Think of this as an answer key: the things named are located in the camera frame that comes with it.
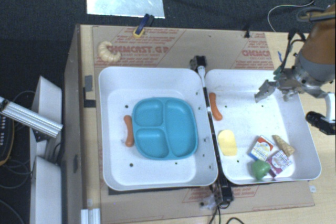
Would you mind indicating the brown cardboard board red print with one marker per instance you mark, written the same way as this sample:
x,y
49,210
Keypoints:
x,y
183,47

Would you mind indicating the white purple carton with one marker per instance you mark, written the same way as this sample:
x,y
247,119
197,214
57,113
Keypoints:
x,y
280,162

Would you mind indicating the blue divided plate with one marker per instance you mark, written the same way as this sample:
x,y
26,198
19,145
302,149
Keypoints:
x,y
173,123

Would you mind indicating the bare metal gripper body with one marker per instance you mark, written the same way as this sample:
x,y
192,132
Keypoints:
x,y
302,84

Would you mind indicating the yellow cheese slice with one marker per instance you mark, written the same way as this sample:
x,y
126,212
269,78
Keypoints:
x,y
227,143

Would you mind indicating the white plastic tray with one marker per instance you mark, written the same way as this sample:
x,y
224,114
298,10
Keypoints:
x,y
252,118
118,165

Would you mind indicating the green pepper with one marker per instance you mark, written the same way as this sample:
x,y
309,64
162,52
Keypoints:
x,y
259,169

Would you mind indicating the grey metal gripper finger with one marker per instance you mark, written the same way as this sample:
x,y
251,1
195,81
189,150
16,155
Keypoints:
x,y
265,89
289,94

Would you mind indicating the cream croissant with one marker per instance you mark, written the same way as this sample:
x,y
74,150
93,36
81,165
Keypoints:
x,y
107,52

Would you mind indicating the orange sausage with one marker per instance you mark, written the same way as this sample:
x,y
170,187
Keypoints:
x,y
128,131
215,107

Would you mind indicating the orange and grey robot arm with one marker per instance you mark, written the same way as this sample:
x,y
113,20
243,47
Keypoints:
x,y
319,44

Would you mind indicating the thin black and white rod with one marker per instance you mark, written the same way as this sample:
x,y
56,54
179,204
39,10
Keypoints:
x,y
210,115

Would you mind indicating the tan ice cream cone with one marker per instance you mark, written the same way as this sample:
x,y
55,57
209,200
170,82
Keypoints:
x,y
284,145

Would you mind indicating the white blue red carton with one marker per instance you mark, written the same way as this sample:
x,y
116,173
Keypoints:
x,y
261,148

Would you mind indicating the black cylinder on white bracket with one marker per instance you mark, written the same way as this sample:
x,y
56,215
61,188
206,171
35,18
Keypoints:
x,y
319,119

